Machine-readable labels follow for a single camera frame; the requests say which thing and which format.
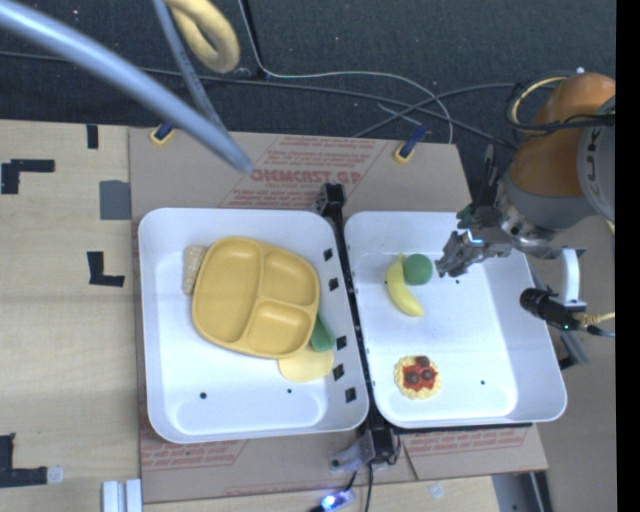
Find brown cardboard board red print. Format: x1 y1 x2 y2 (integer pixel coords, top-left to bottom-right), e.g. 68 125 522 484
127 127 550 504

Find black cylinder on white bracket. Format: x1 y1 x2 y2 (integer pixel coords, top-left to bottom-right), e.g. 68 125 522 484
519 246 589 332

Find yellow divided plate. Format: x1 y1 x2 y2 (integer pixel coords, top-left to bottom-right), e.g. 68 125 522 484
190 235 322 360

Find green toy cucumber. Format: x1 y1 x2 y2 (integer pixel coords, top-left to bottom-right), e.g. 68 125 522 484
309 313 337 353

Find white plastic tray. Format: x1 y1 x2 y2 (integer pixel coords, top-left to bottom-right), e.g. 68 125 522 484
343 210 569 430
137 207 371 445

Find yellow banana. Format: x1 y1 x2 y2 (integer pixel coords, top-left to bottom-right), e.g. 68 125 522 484
385 252 426 318

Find green ball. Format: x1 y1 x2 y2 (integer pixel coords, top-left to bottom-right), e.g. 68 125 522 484
402 252 434 287

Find black block with thin wires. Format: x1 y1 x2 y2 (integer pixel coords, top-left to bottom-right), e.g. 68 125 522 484
366 426 402 465
313 182 349 219

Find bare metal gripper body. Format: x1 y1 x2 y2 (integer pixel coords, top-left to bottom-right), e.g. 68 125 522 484
462 203 557 260

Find pale yellow round biscuit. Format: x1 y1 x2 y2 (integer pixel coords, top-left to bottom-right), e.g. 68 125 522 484
277 346 336 384

